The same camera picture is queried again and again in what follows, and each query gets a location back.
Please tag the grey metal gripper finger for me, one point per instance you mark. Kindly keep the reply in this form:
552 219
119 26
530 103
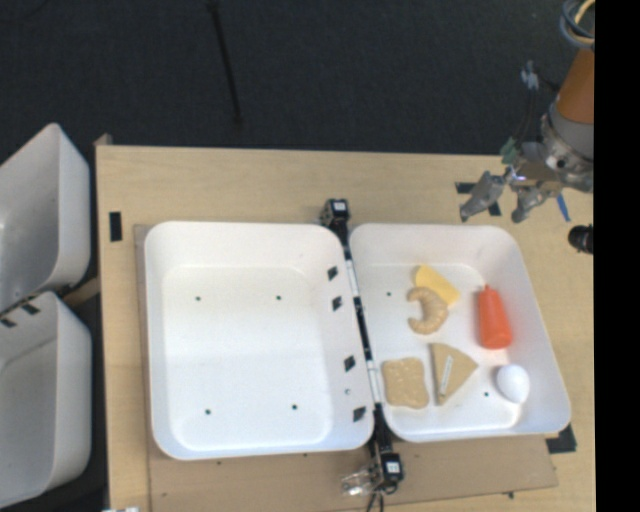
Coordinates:
482 195
528 200

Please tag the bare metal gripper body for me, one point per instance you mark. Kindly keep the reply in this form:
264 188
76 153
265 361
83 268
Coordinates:
555 170

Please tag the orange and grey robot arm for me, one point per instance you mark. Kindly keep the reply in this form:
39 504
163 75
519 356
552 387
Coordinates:
575 95

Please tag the yellow cheese slice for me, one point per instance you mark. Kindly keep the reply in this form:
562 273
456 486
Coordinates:
440 285

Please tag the orange bottle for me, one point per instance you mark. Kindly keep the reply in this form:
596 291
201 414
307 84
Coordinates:
494 320

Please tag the tan croissant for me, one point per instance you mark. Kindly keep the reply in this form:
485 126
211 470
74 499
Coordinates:
432 320

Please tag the thin black and white rod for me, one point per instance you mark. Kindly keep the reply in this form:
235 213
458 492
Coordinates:
361 320

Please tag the brown sandwich wedge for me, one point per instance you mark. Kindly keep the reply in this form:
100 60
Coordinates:
452 370

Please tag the white egg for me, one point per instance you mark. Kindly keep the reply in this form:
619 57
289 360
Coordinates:
513 382

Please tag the tan bread slice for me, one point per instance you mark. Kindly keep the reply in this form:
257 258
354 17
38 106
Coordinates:
405 382

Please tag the white plastic tray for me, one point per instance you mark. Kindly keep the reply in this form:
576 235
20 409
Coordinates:
245 345
460 415

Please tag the black cylinder on white bracket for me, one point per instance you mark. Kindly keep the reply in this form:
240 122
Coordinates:
582 239

